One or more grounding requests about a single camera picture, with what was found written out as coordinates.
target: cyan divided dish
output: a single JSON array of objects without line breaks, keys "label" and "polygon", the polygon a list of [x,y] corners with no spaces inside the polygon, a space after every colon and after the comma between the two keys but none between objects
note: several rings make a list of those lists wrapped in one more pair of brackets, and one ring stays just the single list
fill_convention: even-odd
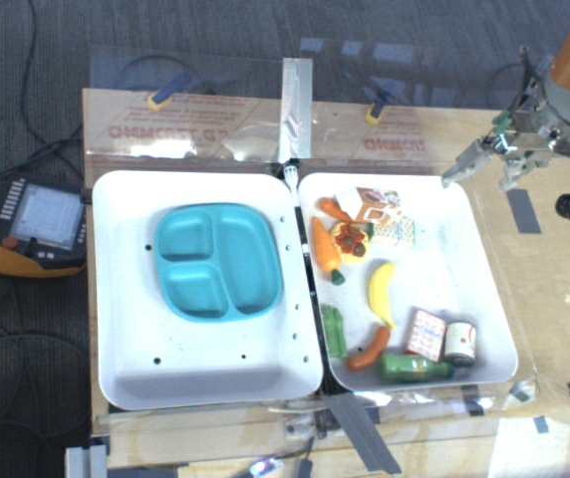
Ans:
[{"label": "cyan divided dish", "polygon": [[165,301],[190,321],[221,323],[263,315],[283,293],[270,228],[245,205],[175,209],[156,226],[154,250]]}]

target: yellow toy banana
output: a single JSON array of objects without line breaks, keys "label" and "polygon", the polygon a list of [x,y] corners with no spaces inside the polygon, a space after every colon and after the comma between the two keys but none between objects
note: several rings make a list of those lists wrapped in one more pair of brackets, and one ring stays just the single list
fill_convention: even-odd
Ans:
[{"label": "yellow toy banana", "polygon": [[378,317],[380,317],[390,330],[396,327],[392,317],[392,306],[389,302],[388,288],[396,273],[396,264],[386,262],[379,266],[369,280],[369,306]]}]

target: red and white box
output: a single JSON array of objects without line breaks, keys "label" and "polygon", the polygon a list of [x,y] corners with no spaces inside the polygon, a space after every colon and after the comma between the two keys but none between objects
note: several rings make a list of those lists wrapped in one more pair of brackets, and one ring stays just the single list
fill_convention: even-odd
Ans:
[{"label": "red and white box", "polygon": [[425,310],[416,310],[405,353],[438,361],[445,332],[446,322],[444,320]]}]

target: tin can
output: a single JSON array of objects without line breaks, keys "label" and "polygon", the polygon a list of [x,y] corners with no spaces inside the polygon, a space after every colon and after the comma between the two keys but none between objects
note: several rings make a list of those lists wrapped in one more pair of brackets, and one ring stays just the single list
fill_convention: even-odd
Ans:
[{"label": "tin can", "polygon": [[444,360],[456,366],[475,363],[475,326],[468,322],[455,322],[446,326]]}]

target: white tray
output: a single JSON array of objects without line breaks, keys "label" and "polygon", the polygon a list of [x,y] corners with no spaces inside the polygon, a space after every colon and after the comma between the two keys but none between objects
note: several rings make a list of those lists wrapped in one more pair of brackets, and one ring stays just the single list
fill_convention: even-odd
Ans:
[{"label": "white tray", "polygon": [[[453,378],[424,385],[509,380],[517,370],[517,352],[462,188],[453,184],[443,189],[437,176],[310,174],[299,185],[299,199],[310,243],[313,239],[312,216],[319,217],[326,228],[331,228],[337,221],[318,209],[318,200],[356,186],[397,191],[402,200],[403,214],[415,221],[416,245],[412,249],[372,246],[364,263],[341,268],[346,282],[337,287],[318,267],[310,244],[318,301],[341,311],[349,354],[365,348],[375,327],[381,323],[369,308],[367,285],[376,267],[391,261],[397,264],[389,295],[398,326],[392,331],[389,351],[404,351],[411,316],[416,308],[422,308],[447,322],[471,322],[477,331],[475,365],[457,367]],[[374,366],[357,372],[349,371],[340,358],[331,358],[330,365],[335,378],[351,390],[420,386],[384,383]]]},{"label": "white tray", "polygon": [[[179,206],[240,203],[274,236],[279,304],[260,317],[196,323],[166,304],[154,263],[158,221]],[[93,191],[99,381],[123,409],[301,398],[322,361],[289,190],[260,174],[115,171]]]}]

